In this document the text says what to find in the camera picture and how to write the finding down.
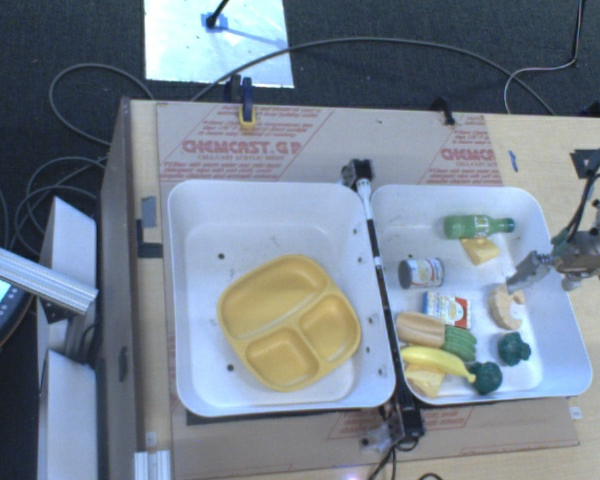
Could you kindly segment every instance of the green broccoli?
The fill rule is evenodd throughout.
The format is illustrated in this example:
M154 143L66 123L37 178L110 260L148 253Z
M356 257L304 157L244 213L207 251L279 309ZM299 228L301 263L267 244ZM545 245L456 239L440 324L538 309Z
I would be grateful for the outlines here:
M473 387L481 395L491 393L502 384L502 371L496 363L487 361L486 363L473 363L469 366L469 371L476 376Z
M519 332L511 332L498 341L498 355L505 364L515 366L521 360L529 359L531 347L522 341Z

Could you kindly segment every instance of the gray metal panel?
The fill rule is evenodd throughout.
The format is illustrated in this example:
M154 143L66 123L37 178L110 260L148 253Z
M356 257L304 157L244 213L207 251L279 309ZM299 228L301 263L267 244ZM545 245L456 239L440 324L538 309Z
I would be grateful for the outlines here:
M138 436L143 435L141 407L135 386L136 361L133 342L135 305L135 240L133 177L130 143L129 101L123 100L114 129L113 141L101 190L100 289L102 295L102 344L100 362L104 369L99 393L100 407L106 411L108 465L101 468L109 480L134 477L134 453Z

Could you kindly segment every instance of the white tray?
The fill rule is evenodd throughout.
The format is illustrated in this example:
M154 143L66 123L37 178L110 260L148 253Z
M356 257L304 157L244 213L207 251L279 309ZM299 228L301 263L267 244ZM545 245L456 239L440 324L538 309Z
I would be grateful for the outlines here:
M497 340L508 331L491 319L487 295L515 272L515 265L531 250L550 252L549 232L537 201L516 188L385 185L373 195L372 206L392 311L422 311L425 289L400 287L400 260L408 255L440 258L444 282L431 290L471 301L477 360L499 362ZM443 219L453 214L512 217L516 229L492 235L490 239L502 250L501 255L475 266L458 240L444 237ZM575 396L586 391L591 383L591 365L559 274L552 272L524 294L526 304L515 311L523 321L519 332L532 354L514 367L499 362L504 381L497 391L479 395L464 379L447 375L438 397L417 396L433 405L446 405Z
M192 180L168 199L165 265L171 269L176 385L182 403L208 417L377 407L394 369L362 202L336 184ZM283 393L241 363L216 317L222 291L284 254L317 261L351 302L362 340L315 384Z

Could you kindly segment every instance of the yellow banana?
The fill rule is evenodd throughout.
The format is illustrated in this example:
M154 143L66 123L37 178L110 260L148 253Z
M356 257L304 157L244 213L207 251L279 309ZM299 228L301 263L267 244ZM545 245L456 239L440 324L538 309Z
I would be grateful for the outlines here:
M430 347L410 346L400 350L400 356L405 363L418 364L436 368L449 375L464 377L471 384L476 381L476 376L469 373L462 360L449 352Z

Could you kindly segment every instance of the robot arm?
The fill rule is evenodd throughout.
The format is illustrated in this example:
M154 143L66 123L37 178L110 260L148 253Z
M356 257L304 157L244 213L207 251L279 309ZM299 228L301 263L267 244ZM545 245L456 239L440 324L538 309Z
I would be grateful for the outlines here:
M600 279L600 201L593 203L598 210L594 226L589 231L578 231L588 196L600 177L600 149L578 150L571 156L578 176L587 179L580 205L567 227L551 240L550 254L532 251L518 264L516 273L507 279L509 293L538 282L552 268L563 275L565 290L577 288L588 277Z

